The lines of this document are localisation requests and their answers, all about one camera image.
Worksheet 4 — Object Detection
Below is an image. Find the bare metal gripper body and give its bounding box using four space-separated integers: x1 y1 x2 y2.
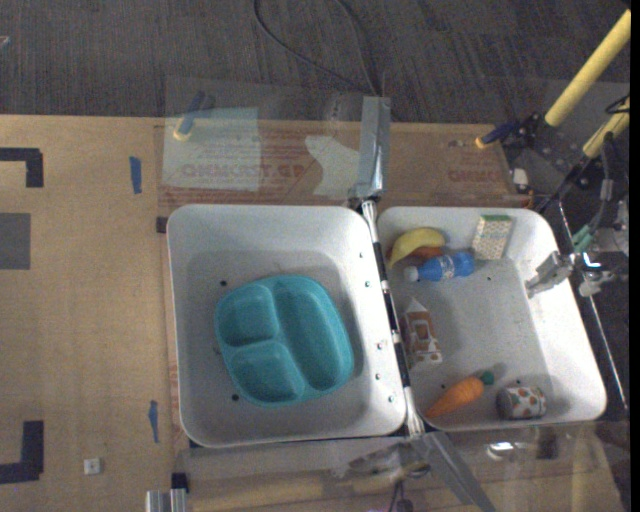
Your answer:
573 199 631 282

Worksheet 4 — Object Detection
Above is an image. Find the green and white carton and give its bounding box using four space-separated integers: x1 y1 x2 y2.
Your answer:
471 214 515 262

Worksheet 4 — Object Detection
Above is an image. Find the white plastic tray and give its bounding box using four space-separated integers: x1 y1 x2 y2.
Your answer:
166 203 408 449
375 205 609 433

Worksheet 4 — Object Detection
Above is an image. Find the blue bottle white cap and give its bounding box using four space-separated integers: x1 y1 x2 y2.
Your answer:
403 250 477 283

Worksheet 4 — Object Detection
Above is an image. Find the orange toy sausage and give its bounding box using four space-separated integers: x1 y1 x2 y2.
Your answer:
405 245 446 261

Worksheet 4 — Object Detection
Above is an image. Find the white can orange print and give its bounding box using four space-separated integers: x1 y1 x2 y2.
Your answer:
495 384 548 421

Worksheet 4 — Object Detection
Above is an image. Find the yellow banana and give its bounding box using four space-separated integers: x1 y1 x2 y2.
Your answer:
388 227 448 269

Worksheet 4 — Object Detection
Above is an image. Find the brown and white carton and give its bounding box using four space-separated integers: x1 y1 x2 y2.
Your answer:
397 296 444 371

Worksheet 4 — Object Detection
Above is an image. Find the orange carrot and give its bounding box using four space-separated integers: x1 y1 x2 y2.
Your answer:
424 370 497 421

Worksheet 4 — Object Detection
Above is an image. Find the brown cardboard board red print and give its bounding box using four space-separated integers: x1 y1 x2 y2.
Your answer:
154 117 534 471

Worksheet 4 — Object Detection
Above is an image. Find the teal divided plate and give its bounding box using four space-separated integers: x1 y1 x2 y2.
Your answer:
213 274 356 408

